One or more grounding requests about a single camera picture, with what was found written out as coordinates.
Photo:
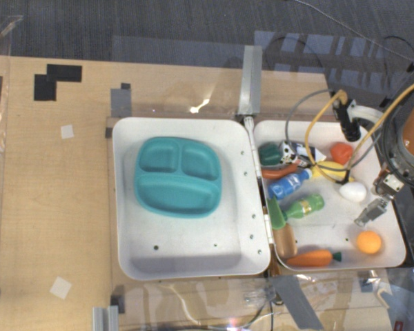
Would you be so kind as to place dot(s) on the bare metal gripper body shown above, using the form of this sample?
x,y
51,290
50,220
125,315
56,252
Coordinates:
x,y
390,184

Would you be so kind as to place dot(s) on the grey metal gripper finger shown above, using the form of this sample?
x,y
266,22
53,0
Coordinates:
x,y
372,213

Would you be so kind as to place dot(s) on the white egg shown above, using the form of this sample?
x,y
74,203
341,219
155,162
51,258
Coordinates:
x,y
353,191

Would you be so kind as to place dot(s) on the orange ball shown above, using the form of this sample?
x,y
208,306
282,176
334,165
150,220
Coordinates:
x,y
369,242

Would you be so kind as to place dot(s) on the white plastic tray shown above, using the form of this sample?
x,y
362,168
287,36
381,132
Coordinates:
x,y
193,240
331,219

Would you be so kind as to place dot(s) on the red strawberry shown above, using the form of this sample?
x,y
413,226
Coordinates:
x,y
341,153

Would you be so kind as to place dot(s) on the yellow banana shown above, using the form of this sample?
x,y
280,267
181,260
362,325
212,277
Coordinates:
x,y
333,168

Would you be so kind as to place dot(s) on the green bottle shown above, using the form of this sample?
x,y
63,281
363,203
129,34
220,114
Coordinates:
x,y
305,206

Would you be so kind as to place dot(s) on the orange carrot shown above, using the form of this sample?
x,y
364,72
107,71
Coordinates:
x,y
310,259

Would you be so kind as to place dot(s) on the blue bottle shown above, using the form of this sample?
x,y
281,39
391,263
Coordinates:
x,y
287,185

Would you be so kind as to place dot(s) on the brown bread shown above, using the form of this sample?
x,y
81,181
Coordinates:
x,y
285,241

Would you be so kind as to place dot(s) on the light green wedge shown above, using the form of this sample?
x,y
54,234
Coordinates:
x,y
276,216

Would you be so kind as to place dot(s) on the black and white carton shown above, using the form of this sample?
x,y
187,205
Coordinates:
x,y
291,150

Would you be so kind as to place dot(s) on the orange-red sausage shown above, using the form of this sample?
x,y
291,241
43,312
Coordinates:
x,y
277,173

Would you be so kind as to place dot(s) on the dark green cube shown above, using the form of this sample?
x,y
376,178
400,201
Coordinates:
x,y
269,153

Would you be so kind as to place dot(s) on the teal divided plate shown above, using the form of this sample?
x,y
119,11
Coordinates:
x,y
177,181

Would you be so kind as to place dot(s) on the black cylinder on white bracket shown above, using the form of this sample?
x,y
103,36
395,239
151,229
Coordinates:
x,y
349,124

